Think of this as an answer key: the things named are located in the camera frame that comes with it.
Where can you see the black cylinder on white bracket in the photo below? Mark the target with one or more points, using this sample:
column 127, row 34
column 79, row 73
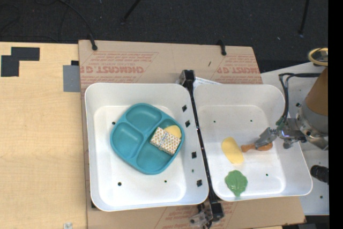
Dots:
column 320, row 173

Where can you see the orange patterned white carton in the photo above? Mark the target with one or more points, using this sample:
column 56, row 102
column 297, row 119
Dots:
column 164, row 140

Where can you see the brown toy chicken drumstick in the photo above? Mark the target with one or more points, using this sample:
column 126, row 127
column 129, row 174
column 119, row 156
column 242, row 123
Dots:
column 247, row 147

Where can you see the thin black rod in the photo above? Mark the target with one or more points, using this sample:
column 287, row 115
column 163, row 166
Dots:
column 199, row 136

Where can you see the brown cardboard board red print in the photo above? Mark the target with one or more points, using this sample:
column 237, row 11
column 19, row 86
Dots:
column 160, row 67

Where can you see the yellow toy food piece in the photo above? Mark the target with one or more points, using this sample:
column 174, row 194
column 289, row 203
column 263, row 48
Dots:
column 232, row 151
column 174, row 130

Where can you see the green toy lettuce leaf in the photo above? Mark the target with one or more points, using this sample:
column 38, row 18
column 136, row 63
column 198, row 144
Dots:
column 236, row 182

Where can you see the blue divided plate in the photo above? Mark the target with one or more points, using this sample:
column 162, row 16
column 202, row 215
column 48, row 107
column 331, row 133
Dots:
column 131, row 139

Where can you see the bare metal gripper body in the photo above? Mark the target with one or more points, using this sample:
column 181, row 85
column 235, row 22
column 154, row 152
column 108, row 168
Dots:
column 293, row 131

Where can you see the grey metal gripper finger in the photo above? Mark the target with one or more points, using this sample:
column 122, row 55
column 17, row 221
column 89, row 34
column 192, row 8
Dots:
column 264, row 139

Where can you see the white plastic tray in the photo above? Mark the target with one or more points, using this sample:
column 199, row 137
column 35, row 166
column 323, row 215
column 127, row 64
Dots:
column 257, row 115
column 150, row 190

